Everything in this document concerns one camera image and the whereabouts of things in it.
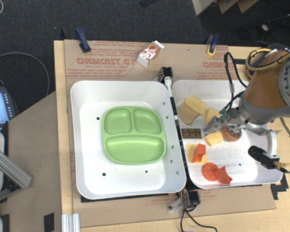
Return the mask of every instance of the orange block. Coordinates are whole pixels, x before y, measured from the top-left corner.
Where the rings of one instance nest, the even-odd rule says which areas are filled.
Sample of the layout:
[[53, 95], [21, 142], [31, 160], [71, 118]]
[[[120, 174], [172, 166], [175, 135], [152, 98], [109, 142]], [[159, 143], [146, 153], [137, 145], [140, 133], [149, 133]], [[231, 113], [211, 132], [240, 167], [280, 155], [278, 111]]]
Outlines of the orange block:
[[194, 150], [192, 162], [201, 162], [203, 155], [206, 154], [206, 146], [203, 144], [198, 144]]

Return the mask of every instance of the toy chocolate bar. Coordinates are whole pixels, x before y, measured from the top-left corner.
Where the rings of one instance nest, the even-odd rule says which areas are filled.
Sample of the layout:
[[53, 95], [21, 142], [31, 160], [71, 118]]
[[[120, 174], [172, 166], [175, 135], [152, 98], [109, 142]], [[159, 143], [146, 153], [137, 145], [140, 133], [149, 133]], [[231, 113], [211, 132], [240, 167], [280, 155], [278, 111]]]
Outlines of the toy chocolate bar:
[[154, 41], [139, 54], [137, 61], [144, 67], [147, 67], [147, 65], [156, 58], [163, 49], [163, 45], [158, 41]]

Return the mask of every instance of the green divided plate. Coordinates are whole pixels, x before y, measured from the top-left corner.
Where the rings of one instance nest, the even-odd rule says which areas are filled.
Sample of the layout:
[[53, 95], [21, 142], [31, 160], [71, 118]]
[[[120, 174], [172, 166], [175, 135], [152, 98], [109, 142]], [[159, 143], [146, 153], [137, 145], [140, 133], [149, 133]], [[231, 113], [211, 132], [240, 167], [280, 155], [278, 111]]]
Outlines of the green divided plate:
[[102, 137], [106, 155], [116, 163], [154, 163], [166, 152], [161, 118], [154, 110], [145, 107], [109, 109], [103, 116]]

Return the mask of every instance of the blue clamp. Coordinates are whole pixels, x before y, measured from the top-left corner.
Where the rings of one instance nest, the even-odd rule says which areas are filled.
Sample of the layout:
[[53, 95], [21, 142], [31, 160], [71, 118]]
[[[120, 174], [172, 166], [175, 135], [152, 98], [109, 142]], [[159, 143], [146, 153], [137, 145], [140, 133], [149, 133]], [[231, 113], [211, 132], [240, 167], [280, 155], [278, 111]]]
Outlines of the blue clamp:
[[79, 46], [81, 47], [82, 51], [84, 53], [90, 52], [91, 48], [88, 45], [84, 30], [82, 30], [81, 28], [76, 28], [75, 29], [75, 35], [76, 35], [76, 38], [81, 42], [79, 44]]
[[216, 52], [216, 46], [217, 46], [217, 43], [218, 43], [218, 38], [219, 38], [219, 34], [215, 33], [214, 36], [210, 35], [208, 37], [208, 40], [207, 40], [207, 44], [209, 44], [209, 47], [207, 49], [207, 55], [208, 56], [213, 56], [215, 55], [215, 52]]

